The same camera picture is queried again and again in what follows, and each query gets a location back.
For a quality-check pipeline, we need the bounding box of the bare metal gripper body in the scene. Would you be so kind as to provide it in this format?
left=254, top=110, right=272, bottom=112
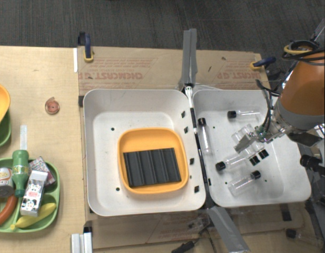
left=254, top=114, right=292, bottom=144

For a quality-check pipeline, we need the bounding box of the clear plastic bottle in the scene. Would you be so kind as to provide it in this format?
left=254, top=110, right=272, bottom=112
left=226, top=110, right=261, bottom=120
left=231, top=132, right=260, bottom=167
left=215, top=151, right=254, bottom=172
left=197, top=117, right=213, bottom=155
left=235, top=123, right=270, bottom=160
left=227, top=170, right=262, bottom=196
left=285, top=228, right=324, bottom=248

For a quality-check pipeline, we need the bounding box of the thin black and white rod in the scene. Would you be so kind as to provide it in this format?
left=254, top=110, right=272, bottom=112
left=185, top=86, right=212, bottom=187

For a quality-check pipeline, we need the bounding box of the white plastic tray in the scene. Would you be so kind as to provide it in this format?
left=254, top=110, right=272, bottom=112
left=191, top=89, right=312, bottom=209
left=82, top=89, right=207, bottom=217

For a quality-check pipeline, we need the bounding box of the black ribbed rectangular tray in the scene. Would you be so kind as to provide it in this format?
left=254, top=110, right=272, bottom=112
left=122, top=148, right=182, bottom=188

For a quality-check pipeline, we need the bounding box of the brown cardboard board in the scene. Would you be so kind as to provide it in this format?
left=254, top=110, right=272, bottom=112
left=77, top=45, right=306, bottom=250

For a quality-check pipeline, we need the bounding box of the green divided plate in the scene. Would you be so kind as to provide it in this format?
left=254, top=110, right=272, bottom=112
left=0, top=157, right=61, bottom=233

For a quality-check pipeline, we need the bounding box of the pink round biscuit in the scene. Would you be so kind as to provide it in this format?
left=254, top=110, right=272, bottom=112
left=44, top=96, right=61, bottom=115

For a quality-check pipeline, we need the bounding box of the pink patterned packet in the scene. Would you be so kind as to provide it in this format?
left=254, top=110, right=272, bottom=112
left=28, top=155, right=56, bottom=187

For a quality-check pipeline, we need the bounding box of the yellow banana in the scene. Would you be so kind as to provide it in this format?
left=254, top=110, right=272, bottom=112
left=10, top=202, right=57, bottom=229

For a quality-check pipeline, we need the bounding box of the white cow print carton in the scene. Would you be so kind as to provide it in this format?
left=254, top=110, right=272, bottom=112
left=19, top=170, right=49, bottom=217

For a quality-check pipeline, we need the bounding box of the green bottle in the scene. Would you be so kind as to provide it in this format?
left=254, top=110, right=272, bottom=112
left=11, top=149, right=30, bottom=198

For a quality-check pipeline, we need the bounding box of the small silver can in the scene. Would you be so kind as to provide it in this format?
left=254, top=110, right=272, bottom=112
left=0, top=167, right=15, bottom=198

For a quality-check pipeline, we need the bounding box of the red sausage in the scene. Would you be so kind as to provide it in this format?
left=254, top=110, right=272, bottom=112
left=0, top=194, right=19, bottom=227

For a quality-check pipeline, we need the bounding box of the black cylinder on white bracket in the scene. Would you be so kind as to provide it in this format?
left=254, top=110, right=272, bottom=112
left=299, top=139, right=325, bottom=172

